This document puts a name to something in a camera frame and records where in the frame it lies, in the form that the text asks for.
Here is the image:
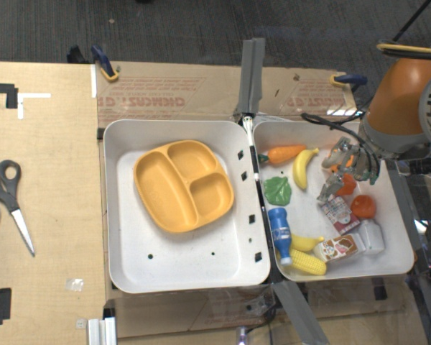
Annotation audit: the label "white plastic bottle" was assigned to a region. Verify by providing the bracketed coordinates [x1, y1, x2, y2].
[356, 218, 386, 255]

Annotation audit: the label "brown cardboard board red print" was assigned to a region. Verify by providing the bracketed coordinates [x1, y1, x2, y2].
[95, 61, 417, 339]

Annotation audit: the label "yellow corn cob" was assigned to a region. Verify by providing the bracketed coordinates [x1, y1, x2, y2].
[276, 248, 328, 277]

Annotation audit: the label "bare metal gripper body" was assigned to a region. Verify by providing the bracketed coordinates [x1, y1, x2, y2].
[348, 144, 381, 186]

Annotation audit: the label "thin black and white rod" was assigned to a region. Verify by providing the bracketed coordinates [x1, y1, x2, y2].
[242, 114, 275, 269]

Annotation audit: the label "green lettuce leaf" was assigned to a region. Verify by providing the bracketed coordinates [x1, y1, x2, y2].
[262, 176, 293, 207]

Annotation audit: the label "orange round fruit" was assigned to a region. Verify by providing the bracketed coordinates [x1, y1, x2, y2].
[350, 194, 377, 220]

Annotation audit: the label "brown and white carton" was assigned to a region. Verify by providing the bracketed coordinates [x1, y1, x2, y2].
[312, 233, 367, 265]

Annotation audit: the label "small yellow banana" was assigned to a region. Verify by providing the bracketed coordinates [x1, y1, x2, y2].
[290, 233, 325, 253]

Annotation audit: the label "large yellow banana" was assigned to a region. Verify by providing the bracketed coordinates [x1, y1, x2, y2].
[292, 147, 320, 191]

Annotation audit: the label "white plastic tray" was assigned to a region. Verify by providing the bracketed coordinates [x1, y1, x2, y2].
[252, 120, 415, 283]
[103, 119, 272, 295]

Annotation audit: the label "orange carrot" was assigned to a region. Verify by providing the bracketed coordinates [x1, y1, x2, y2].
[257, 144, 307, 166]

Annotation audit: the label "red-orange toy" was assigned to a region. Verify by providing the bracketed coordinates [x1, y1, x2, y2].
[334, 172, 358, 198]

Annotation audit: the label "blue bottle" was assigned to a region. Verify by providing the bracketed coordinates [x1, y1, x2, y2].
[267, 207, 294, 267]

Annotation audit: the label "orange divided plate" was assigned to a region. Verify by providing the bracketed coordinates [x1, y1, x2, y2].
[132, 139, 236, 234]

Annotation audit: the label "grey scissors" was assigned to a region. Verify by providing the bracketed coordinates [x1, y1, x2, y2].
[0, 159, 37, 258]

